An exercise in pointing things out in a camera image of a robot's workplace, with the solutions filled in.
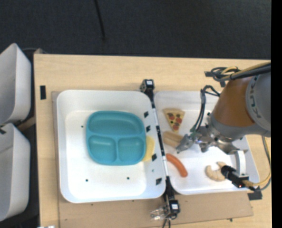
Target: pizza slice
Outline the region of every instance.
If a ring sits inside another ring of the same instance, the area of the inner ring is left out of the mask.
[[[175,133],[177,133],[183,121],[185,112],[178,108],[166,108],[166,109],[163,109],[163,113],[171,129]]]

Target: toy hot dog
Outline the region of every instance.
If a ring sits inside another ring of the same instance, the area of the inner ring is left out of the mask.
[[[170,163],[172,163],[178,169],[181,177],[187,177],[187,170],[177,157],[167,153],[166,158]]]

